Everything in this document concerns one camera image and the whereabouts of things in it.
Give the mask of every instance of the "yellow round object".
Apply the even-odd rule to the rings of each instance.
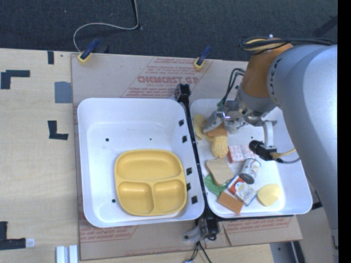
[[[257,198],[266,207],[273,205],[280,195],[281,190],[277,184],[267,184],[257,192]]]

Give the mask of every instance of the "white tray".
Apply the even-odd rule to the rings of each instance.
[[[190,106],[191,116],[200,113],[207,119],[213,111],[217,108],[217,103],[220,99],[200,99],[194,101]],[[275,120],[277,124],[274,125],[274,144],[278,148],[278,152],[286,152],[294,148],[289,134],[287,132],[285,122],[280,109],[275,108],[268,114],[264,120]],[[262,127],[253,127],[246,125],[239,129],[235,134],[228,133],[228,146],[231,145],[248,145],[251,140],[264,140],[264,133]],[[197,150],[199,152],[200,166],[202,176],[209,173],[206,169],[206,161],[214,159],[215,156],[211,151],[211,143],[205,138],[202,140],[196,138]],[[297,154],[286,156],[286,160],[294,160]],[[234,174],[238,174],[242,168],[241,163],[229,163],[228,165]],[[240,214],[227,209],[217,202],[215,194],[210,192],[207,188],[206,195],[208,205],[216,215],[222,218],[248,218],[259,216],[279,216],[279,215],[295,215],[304,214],[310,211],[312,206],[312,197],[310,189],[305,177],[301,162],[294,164],[281,164],[274,161],[264,161],[260,158],[258,160],[262,164],[262,168],[258,172],[257,181],[253,184],[257,190],[268,183],[276,183],[282,188],[281,198],[271,207],[265,207],[259,203],[255,198],[252,203],[243,207]]]
[[[97,227],[116,227],[198,218],[205,207],[182,106],[171,99],[90,98],[78,106],[83,209]],[[128,150],[164,149],[180,159],[190,189],[174,214],[135,216],[118,203],[114,165]]]

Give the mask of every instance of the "green object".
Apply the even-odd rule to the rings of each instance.
[[[205,177],[205,185],[207,187],[207,189],[212,192],[213,194],[215,194],[217,196],[217,198],[219,198],[219,195],[225,190],[226,186],[225,185],[217,185],[216,183],[214,183],[212,175],[208,174]]]

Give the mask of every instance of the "black tape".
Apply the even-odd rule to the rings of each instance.
[[[11,77],[30,77],[30,75],[30,70],[6,70],[6,72],[1,72],[0,89],[10,89]]]
[[[55,103],[72,103],[71,83],[55,82]]]
[[[68,139],[68,134],[57,133],[57,121],[48,121],[48,125],[49,125],[50,139],[60,139],[60,140]]]
[[[48,51],[48,64],[54,64],[54,52],[51,50]]]
[[[0,221],[0,250],[26,248],[26,238],[8,239],[7,222]]]

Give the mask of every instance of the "can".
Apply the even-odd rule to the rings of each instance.
[[[239,176],[247,184],[254,184],[260,168],[261,163],[256,159],[246,159]]]

